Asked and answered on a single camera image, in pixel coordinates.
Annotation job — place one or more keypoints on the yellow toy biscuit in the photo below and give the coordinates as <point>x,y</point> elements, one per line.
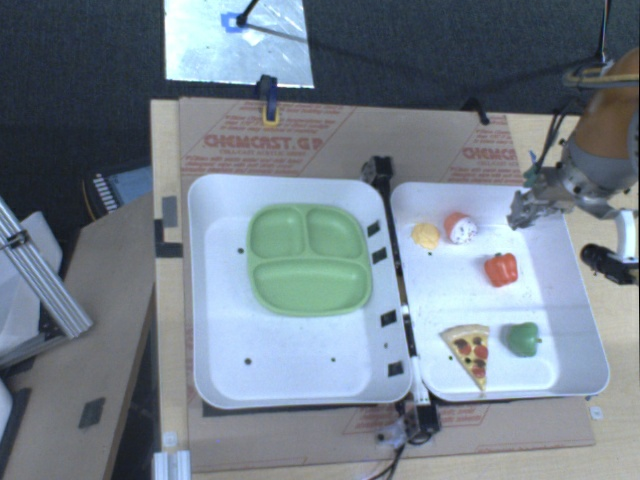
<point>425,235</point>

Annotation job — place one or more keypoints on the green divided plate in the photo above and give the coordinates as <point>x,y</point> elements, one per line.
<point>309,260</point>

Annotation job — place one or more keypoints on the black cylinder on white bracket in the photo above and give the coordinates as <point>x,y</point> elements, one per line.
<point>611,253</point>

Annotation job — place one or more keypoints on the green toy bell pepper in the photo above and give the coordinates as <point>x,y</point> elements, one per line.
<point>523,339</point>

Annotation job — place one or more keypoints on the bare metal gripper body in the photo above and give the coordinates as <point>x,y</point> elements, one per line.
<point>560,190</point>

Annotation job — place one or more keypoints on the brown cardboard board red print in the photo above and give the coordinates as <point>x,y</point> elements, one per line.
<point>330,133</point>

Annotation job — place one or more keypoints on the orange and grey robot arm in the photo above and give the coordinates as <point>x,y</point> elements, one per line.
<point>610,128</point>

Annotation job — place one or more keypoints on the toy pizza slice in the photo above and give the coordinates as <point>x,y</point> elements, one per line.
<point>472,350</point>

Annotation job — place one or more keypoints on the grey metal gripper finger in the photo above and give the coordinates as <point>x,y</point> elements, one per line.
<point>534,215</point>
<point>516,209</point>

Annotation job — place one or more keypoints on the orange toy bell pepper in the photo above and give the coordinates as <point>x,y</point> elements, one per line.
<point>501,269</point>

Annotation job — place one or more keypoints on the thin black and white rod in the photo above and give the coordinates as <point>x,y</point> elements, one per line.
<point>400,278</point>

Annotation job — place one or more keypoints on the white plastic tray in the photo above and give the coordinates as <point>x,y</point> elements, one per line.
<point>290,348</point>
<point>505,308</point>

